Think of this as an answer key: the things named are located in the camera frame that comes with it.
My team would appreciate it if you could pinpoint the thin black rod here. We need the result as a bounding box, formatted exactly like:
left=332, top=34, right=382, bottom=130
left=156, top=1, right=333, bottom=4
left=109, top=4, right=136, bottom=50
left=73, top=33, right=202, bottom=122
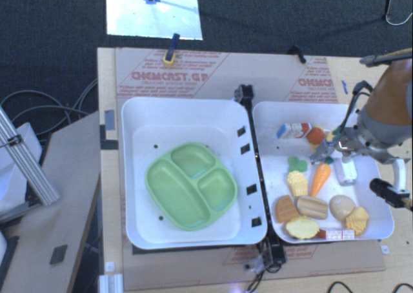
left=243, top=97, right=281, bottom=249

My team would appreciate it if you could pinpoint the beige toy egg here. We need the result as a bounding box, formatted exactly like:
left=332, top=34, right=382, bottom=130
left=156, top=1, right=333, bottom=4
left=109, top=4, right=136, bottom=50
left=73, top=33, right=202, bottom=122
left=328, top=194, right=357, bottom=223

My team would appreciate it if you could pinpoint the brown cardboard board red print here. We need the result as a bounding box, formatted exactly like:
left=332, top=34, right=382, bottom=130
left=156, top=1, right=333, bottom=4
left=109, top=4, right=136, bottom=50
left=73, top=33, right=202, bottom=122
left=114, top=46, right=387, bottom=291

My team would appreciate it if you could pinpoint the yellow toy potato half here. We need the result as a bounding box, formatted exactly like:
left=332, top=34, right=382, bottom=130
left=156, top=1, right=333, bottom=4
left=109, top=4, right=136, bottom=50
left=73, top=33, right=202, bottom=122
left=285, top=215, right=321, bottom=241

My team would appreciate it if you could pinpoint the orange toy fruit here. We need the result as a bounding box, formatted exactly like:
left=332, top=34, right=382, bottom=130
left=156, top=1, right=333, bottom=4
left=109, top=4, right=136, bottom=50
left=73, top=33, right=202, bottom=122
left=305, top=126, right=327, bottom=146

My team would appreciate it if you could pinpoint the yellow ridged toy chip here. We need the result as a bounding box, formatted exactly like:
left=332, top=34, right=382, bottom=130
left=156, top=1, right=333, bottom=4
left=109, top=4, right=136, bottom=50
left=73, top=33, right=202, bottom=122
left=345, top=206, right=370, bottom=237

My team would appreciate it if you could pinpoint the green toy broccoli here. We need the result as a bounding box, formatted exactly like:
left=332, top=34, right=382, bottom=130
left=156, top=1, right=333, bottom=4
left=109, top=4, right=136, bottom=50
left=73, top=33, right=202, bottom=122
left=287, top=155, right=308, bottom=174

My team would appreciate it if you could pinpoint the yellow toy corn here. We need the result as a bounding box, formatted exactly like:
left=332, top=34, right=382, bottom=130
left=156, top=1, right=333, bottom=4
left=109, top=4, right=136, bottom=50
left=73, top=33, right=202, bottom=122
left=286, top=170, right=309, bottom=197

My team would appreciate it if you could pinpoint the red and white packet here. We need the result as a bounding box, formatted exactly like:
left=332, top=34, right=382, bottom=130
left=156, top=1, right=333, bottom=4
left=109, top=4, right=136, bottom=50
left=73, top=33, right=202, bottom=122
left=317, top=228, right=356, bottom=241

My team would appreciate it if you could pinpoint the blue white orange carton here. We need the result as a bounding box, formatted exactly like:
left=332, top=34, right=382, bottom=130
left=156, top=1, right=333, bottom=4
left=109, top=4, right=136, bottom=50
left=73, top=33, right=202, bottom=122
left=276, top=122, right=313, bottom=140

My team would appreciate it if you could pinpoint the white plastic tray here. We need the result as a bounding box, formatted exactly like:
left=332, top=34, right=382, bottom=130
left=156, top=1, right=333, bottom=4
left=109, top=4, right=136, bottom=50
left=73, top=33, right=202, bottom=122
left=121, top=96, right=269, bottom=250
left=252, top=101, right=396, bottom=245

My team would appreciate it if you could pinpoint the clear plastic bottle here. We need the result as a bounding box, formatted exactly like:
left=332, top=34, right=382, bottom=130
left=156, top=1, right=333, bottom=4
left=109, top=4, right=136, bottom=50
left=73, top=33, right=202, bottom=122
left=333, top=156, right=358, bottom=187

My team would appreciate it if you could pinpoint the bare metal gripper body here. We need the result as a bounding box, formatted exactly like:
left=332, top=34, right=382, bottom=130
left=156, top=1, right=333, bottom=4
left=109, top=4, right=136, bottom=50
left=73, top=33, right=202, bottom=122
left=334, top=126, right=398, bottom=164

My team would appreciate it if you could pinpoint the black cylinder on white bracket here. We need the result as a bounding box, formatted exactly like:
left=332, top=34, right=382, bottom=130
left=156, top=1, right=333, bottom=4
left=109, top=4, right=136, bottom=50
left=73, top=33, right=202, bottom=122
left=369, top=157, right=413, bottom=211

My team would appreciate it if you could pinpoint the green divided plate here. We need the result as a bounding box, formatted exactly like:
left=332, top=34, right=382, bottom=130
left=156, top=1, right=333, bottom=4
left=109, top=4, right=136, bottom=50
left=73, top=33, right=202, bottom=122
left=144, top=141, right=239, bottom=232

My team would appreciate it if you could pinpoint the orange toy biscuit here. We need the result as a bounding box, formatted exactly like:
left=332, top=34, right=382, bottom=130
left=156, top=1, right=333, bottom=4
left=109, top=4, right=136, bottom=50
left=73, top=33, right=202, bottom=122
left=274, top=194, right=301, bottom=224

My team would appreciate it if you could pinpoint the tan toy bread roll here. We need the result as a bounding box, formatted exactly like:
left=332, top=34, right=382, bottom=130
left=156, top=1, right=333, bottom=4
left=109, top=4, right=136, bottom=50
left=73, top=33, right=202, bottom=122
left=296, top=195, right=329, bottom=221

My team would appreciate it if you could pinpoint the orange carrot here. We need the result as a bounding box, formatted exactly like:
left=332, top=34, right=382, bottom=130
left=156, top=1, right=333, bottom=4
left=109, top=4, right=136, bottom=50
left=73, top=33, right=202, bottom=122
left=310, top=157, right=333, bottom=198

